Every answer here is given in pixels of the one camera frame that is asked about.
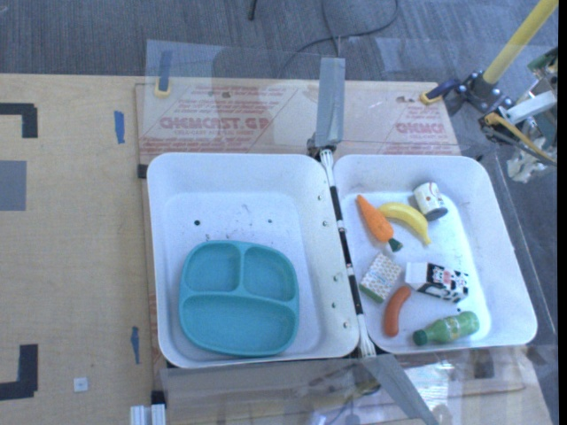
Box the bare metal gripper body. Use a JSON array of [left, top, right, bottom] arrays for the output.
[[526, 66, 558, 149]]

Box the white can with red print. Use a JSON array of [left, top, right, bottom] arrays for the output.
[[412, 182, 449, 222]]

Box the white plastic tray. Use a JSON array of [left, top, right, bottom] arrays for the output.
[[331, 153, 539, 357], [145, 151, 361, 369]]

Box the yellow banana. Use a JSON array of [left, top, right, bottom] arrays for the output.
[[377, 201, 432, 247]]

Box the orange carrot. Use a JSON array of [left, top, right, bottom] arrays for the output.
[[355, 194, 405, 253]]

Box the black and white milk carton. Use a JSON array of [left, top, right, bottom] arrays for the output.
[[404, 261, 470, 305]]

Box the small white patterned box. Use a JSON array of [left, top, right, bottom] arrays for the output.
[[358, 252, 404, 305]]

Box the brown cardboard board red print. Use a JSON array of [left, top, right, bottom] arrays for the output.
[[135, 80, 528, 398]]

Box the green bottle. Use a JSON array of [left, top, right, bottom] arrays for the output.
[[412, 311, 481, 347]]

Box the orange sausage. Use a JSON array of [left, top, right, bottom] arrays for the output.
[[383, 285, 413, 338]]

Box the teal divided plate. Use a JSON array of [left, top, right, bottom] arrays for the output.
[[178, 239, 301, 359]]

